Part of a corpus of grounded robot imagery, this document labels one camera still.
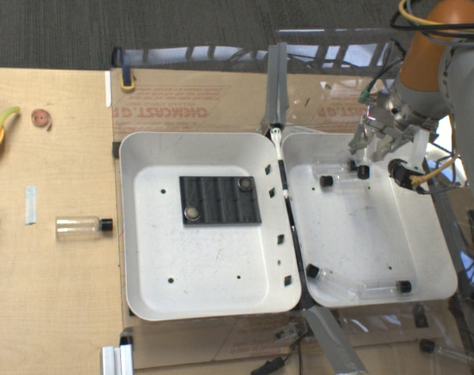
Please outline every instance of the clear plastic bottle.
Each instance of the clear plastic bottle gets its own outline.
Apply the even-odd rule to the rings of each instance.
[[[56,218],[56,239],[90,240],[113,230],[113,220],[97,216],[59,216]]]
[[[409,280],[373,280],[362,281],[347,278],[332,270],[322,268],[317,275],[319,287],[332,295],[339,295],[350,300],[360,298],[370,300],[407,295],[412,291]]]
[[[467,352],[463,348],[441,345],[435,341],[431,341],[430,339],[421,339],[419,342],[419,347],[421,352],[442,355],[443,357],[467,364],[471,368],[474,367],[474,355]]]

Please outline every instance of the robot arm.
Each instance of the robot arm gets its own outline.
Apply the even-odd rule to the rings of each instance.
[[[412,157],[393,160],[389,170],[400,186],[421,191],[420,184],[433,175],[422,169],[427,143],[436,136],[439,121],[449,116],[474,195],[474,2],[441,0],[425,20],[412,15],[414,2],[402,0],[397,15],[414,24],[400,28],[418,32],[389,94],[367,98],[367,113],[349,149],[355,154],[376,144],[370,159],[380,161],[413,142]]]

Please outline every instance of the black cap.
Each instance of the black cap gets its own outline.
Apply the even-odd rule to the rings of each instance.
[[[333,185],[333,178],[330,175],[322,175],[320,177],[320,186],[322,188],[328,188]]]
[[[431,341],[430,339],[421,339],[421,341],[419,342],[419,348],[421,349],[421,352],[425,353],[434,352],[436,346],[437,344],[434,341]]]
[[[358,167],[358,179],[369,179],[370,178],[370,167],[359,166]]]
[[[111,218],[99,220],[99,230],[113,230],[113,220]]]
[[[320,268],[313,264],[308,264],[306,267],[306,275],[311,278],[316,278],[320,272]]]
[[[400,293],[410,293],[412,291],[412,282],[410,280],[399,280],[397,287]]]

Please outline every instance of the black wire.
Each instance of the black wire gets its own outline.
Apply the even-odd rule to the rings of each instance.
[[[459,188],[460,186],[458,186],[457,184],[455,185],[452,185],[452,186],[448,186],[448,187],[442,187],[440,189],[435,189],[433,191],[427,191],[427,190],[424,190],[422,189],[421,191],[419,191],[418,193],[420,195],[437,195],[439,193],[444,193],[445,191],[451,191],[453,189],[457,189]]]
[[[446,149],[445,147],[440,146],[439,144],[435,143],[434,141],[431,142],[431,145],[433,145],[434,147],[439,148],[440,150],[443,150],[444,152],[448,153],[450,155],[450,157],[452,157],[454,155],[450,150]]]
[[[405,9],[407,6],[413,6],[415,3],[420,2],[421,0],[407,0],[405,2]],[[474,23],[443,23],[437,25],[421,25],[421,24],[414,24],[411,21],[409,23],[411,25],[398,25],[396,24],[397,19],[402,16],[400,11],[397,10],[396,13],[391,17],[390,26],[394,29],[398,30],[418,30],[418,31],[429,31],[429,32],[437,32],[439,30],[472,30],[474,29]],[[436,34],[438,36],[448,36],[454,37],[453,34]],[[465,34],[465,38],[473,38],[470,34]]]
[[[468,270],[472,270],[471,275],[468,275],[468,280],[469,280],[469,282],[472,283],[472,279],[473,279],[473,277],[474,277],[474,263],[473,263],[473,265],[471,266],[471,268],[469,268]]]
[[[333,63],[333,64],[336,64],[336,63],[339,63],[339,64],[344,64],[345,66],[350,66],[351,68],[356,68],[357,70],[360,70],[361,67],[360,66],[357,66],[355,64],[353,64],[352,62],[349,62],[349,61],[344,61],[344,60],[337,60],[337,59],[320,59],[319,57],[311,57],[310,55],[302,55],[302,54],[295,54],[295,53],[288,53],[287,54],[289,57],[291,58],[297,58],[297,57],[300,57],[302,59],[311,59],[317,63]]]
[[[468,41],[474,41],[474,34],[470,32],[439,32],[437,30],[433,31],[422,31],[418,29],[422,34],[426,36],[443,36],[445,38],[454,38],[454,39],[467,39]]]
[[[301,342],[302,342],[302,340],[299,340],[299,343],[298,343],[299,375],[302,375],[302,353],[301,353]]]

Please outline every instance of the white tray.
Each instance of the white tray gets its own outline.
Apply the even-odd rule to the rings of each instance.
[[[286,312],[297,305],[301,284],[268,139],[140,132],[126,137],[119,153],[127,301],[137,316],[182,320]],[[262,223],[184,225],[184,176],[254,177]]]
[[[320,187],[319,176],[340,169],[351,158],[352,135],[291,134],[283,140],[283,157],[291,205],[305,266],[332,271],[342,280],[394,284],[410,280],[409,294],[360,298],[340,287],[326,290],[307,277],[312,297],[327,307],[448,298],[457,276],[429,195],[418,195],[389,178],[388,155],[371,163],[370,178],[344,177]],[[405,159],[409,148],[397,151]]]

